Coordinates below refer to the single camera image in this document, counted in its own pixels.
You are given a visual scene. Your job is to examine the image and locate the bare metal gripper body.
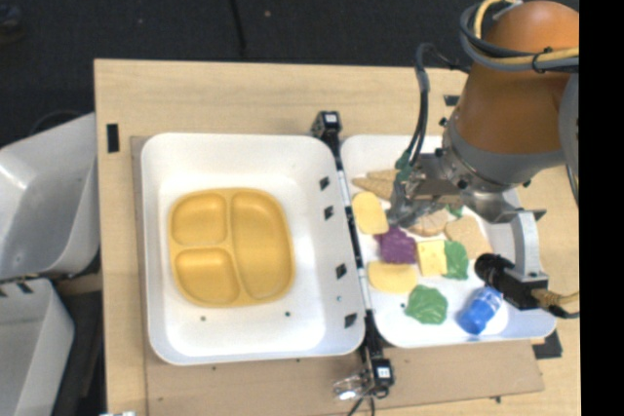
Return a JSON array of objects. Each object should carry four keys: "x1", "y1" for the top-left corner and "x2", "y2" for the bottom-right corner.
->
[{"x1": 395, "y1": 150, "x2": 473, "y2": 209}]

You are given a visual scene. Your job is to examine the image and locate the tan ridged biscuit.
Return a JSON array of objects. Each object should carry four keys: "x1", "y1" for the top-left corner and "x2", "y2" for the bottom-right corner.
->
[{"x1": 406, "y1": 208, "x2": 450, "y2": 239}]

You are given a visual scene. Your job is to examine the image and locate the pale yellow oval slice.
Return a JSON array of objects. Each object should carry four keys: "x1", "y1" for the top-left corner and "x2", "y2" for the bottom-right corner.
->
[
  {"x1": 351, "y1": 191, "x2": 391, "y2": 237},
  {"x1": 366, "y1": 259, "x2": 420, "y2": 295}
]

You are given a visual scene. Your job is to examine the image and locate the tan waffle biscuit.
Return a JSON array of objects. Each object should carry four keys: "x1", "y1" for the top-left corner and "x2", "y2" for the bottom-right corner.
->
[
  {"x1": 366, "y1": 168, "x2": 400, "y2": 184},
  {"x1": 350, "y1": 176, "x2": 395, "y2": 202}
]

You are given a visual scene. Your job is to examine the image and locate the purple grapes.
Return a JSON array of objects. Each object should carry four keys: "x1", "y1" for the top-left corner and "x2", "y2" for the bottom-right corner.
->
[{"x1": 373, "y1": 225, "x2": 418, "y2": 266}]

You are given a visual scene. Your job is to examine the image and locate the yellow cheese slice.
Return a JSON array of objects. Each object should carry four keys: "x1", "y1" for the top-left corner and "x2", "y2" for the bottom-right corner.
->
[{"x1": 415, "y1": 239, "x2": 449, "y2": 279}]

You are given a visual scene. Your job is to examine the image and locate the tan bread slice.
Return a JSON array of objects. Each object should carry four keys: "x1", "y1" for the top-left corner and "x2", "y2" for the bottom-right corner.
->
[{"x1": 444, "y1": 214, "x2": 494, "y2": 260}]

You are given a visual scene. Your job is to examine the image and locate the green lettuce leaf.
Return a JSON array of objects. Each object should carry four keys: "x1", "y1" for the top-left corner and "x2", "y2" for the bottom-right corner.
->
[
  {"x1": 404, "y1": 284, "x2": 449, "y2": 326},
  {"x1": 441, "y1": 239, "x2": 471, "y2": 282}
]

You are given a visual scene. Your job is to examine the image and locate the white plastic tray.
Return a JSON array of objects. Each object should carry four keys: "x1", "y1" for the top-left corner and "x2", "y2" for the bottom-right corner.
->
[
  {"x1": 338, "y1": 133, "x2": 559, "y2": 350},
  {"x1": 139, "y1": 132, "x2": 368, "y2": 366}
]

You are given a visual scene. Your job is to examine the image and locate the blue bottle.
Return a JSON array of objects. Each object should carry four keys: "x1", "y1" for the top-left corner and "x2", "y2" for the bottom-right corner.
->
[{"x1": 455, "y1": 285, "x2": 504, "y2": 336}]

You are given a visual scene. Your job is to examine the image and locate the yellow divided plate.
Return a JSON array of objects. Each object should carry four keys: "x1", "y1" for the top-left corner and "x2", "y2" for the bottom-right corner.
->
[{"x1": 167, "y1": 187, "x2": 297, "y2": 308}]

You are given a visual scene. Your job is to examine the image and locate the black block with thin wires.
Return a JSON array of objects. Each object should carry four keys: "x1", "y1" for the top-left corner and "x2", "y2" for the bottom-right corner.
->
[
  {"x1": 369, "y1": 357, "x2": 397, "y2": 398},
  {"x1": 310, "y1": 110, "x2": 343, "y2": 138}
]

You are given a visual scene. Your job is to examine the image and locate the black cylinder on white bracket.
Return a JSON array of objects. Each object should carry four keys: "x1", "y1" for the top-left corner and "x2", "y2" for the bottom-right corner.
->
[{"x1": 474, "y1": 208, "x2": 551, "y2": 312}]

